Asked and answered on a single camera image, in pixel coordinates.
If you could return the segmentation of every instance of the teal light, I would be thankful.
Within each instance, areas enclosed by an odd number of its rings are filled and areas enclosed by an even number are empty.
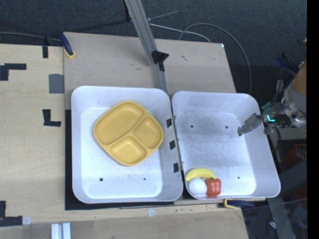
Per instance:
[[[267,114],[267,119],[268,119],[268,121],[270,121],[270,122],[275,122],[275,120],[274,119],[270,119],[270,116]]]

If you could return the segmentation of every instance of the dark background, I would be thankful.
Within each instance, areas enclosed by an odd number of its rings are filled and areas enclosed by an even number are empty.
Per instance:
[[[275,59],[283,52],[295,65],[306,58],[307,47],[300,46],[298,40],[307,36],[307,0],[142,0],[142,3],[151,24],[184,30],[196,23],[209,23],[235,37],[251,67],[249,94],[260,106],[275,92],[280,70]],[[157,17],[174,11],[178,12]],[[53,38],[62,32],[137,36],[134,25],[125,19],[123,0],[0,0],[0,32],[50,34]],[[154,38],[180,36],[177,31],[155,26],[151,29]],[[225,45],[236,91],[248,93],[248,64],[236,42],[215,27],[197,26],[189,31]],[[192,34],[185,34],[182,39],[207,41]],[[0,34],[0,42],[43,44],[40,38],[7,34]]]

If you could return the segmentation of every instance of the white ball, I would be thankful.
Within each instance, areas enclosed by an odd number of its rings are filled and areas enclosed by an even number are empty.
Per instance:
[[[188,183],[189,191],[194,195],[204,195],[207,193],[207,186],[203,179],[193,178]]]

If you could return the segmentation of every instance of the yellow divided plate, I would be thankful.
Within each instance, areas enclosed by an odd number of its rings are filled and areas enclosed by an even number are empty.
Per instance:
[[[159,122],[140,104],[123,101],[110,108],[94,124],[94,137],[117,162],[141,163],[163,142]]]

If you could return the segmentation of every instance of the yellow banana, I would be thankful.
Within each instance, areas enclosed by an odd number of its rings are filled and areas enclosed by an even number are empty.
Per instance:
[[[198,167],[198,168],[193,168],[191,169],[185,177],[186,182],[189,182],[191,179],[193,178],[206,178],[206,179],[210,179],[216,178],[216,175],[214,174],[214,172],[208,168],[204,168],[204,167]]]

